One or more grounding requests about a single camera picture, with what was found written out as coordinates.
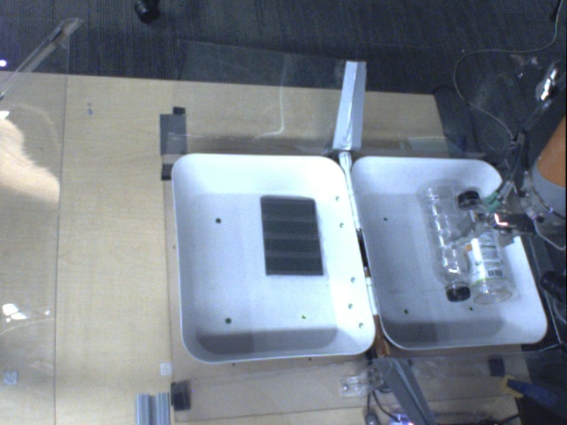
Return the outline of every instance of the label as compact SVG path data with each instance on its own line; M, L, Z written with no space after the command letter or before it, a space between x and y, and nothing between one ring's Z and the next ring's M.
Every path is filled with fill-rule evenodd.
M490 279L503 280L506 278L502 271L500 253L491 231L487 231L470 241L467 249L469 249L467 256L470 263L471 285Z

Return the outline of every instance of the white plastic tray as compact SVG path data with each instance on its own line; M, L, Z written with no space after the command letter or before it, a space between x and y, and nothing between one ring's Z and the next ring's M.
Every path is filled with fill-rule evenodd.
M353 166L370 271L384 332L409 350L541 340L547 320L519 238L503 251L514 296L496 305L447 301L431 267L416 191L444 181L486 197L501 182L487 163L468 159L366 157Z
M340 167L191 154L172 173L183 342L205 362L366 351L375 327ZM321 276L266 275L260 198L316 203Z

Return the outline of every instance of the cable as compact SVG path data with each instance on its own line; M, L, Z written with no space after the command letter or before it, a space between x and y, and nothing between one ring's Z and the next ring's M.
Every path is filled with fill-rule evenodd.
M372 397L374 397L374 401L376 401L376 405L378 406L378 408L380 409L380 411L382 411L384 414L386 414L388 417L390 417L390 419L393 419L393 420L395 420L395 421L398 421L398 419L399 419L398 417L396 417L396 416L393 415L392 413L388 413L388 412L382 407L382 405L380 405L380 402L378 401L378 395L376 394L376 391L375 391L375 390L373 390L372 393L369 394L369 397L370 397L370 395L372 395Z
M567 324L567 320L561 315L561 312L559 312L558 304L559 301L556 299L552 299L552 304L551 304L551 308L553 309L553 311L555 312L555 317L562 322L563 324Z
M457 70L459 68L459 65L461 64L461 62L466 59L467 57L470 57L471 55L476 55L478 53L508 53L508 54L525 54L525 53L530 53L530 52L534 52L536 50L544 50L547 49L549 47L551 47L553 44L555 44L555 42L557 41L557 37L559 34L559 19L561 17L561 8L563 6L563 2L564 0L561 0L559 5L557 6L557 14L555 16L555 28L554 28L554 35L553 38L551 39L550 42L548 42L546 45L539 47L539 48L535 48L535 49L529 49L529 50L509 50L509 49L482 49L482 50L474 50L472 52L468 52L464 55L462 55L457 62L454 65L454 69L453 69L453 86L454 86L454 90L456 91L457 95L468 105L470 105L471 107L477 109L479 112L482 112L486 115L488 115L490 118L492 118L494 120L494 122L496 122L501 128L503 128L506 133L509 136L510 141L512 141L514 139L514 134L512 133L512 131L509 129L509 127L506 125L506 123L504 123L504 121L500 120L496 115L490 113L489 111L483 109L482 107L480 107L479 105L476 105L474 103L472 103L471 101L469 101L467 98L464 97L464 95L462 94L462 92L459 90L459 85L457 83Z
M498 188L496 188L496 190L484 200L486 211L488 213L496 211L502 202L506 200L512 189L514 189L514 175L517 172L518 166L522 166L525 162L525 146L527 144L526 133L523 130L520 130L517 137L514 138L514 141L514 158L512 159L512 164L506 173L506 176L502 178Z

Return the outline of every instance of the wire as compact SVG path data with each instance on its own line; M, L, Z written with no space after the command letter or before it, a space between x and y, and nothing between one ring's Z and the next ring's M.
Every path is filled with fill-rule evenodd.
M386 414L388 417L390 417L390 419L393 419L393 420L395 420L395 421L398 421L398 420L399 420L398 417L396 417L396 416L393 415L392 413L388 413L388 412L382 407L382 405L380 405L380 402L378 401L378 395L376 394L376 391L375 391L375 390L373 390L373 391L371 392L371 394L369 394L369 397L370 397L370 395L372 395L372 397L374 397L374 401L376 401L376 406L378 406L378 408L380 409L380 411L382 411L384 414Z
M559 34L559 19L561 17L561 8L563 6L563 2L564 0L561 0L559 5L557 6L557 14L555 16L555 29L554 29L554 34L553 34L553 38L551 39L550 42L548 42L546 45L544 45L543 47L539 47L539 48L535 48L535 49L526 49L526 50L510 50L510 49L482 49L482 50L474 50L472 52L468 52L464 55L462 55L457 62L454 65L454 69L453 69L453 86L454 86L454 90L456 91L457 95L468 105L470 105L471 107L477 109L479 112L482 112L486 115L488 115L490 118L492 118L494 120L495 123L497 123L501 128L503 128L506 133L509 136L510 141L514 140L514 134L512 133L512 131L509 129L509 127L506 125L506 123L504 123L504 121L502 121L501 119L499 119L496 115L490 113L489 111L483 109L482 107L480 107L479 105L476 105L474 103L472 103L471 101L469 101L466 97L464 97L464 95L462 94L462 92L459 90L459 85L457 83L457 70L459 68L459 65L461 64L461 62L466 59L467 57L470 57L471 55L476 55L478 53L508 53L508 54L525 54L525 53L530 53L530 52L534 52L536 50L544 50L547 49L549 47L551 47L553 44L555 44L555 42L557 41L557 37Z
M561 312L559 312L559 309L557 308L559 301L557 299L552 299L552 301L551 308L555 312L555 317L563 324L567 324L567 320L562 316Z

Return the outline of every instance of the metal bracket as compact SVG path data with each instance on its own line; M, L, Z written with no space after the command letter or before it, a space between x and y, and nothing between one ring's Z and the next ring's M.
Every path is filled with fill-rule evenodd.
M362 117L366 89L366 63L347 61L340 93L333 150L359 150L362 146Z
M136 425L169 425L169 394L138 394L136 397Z

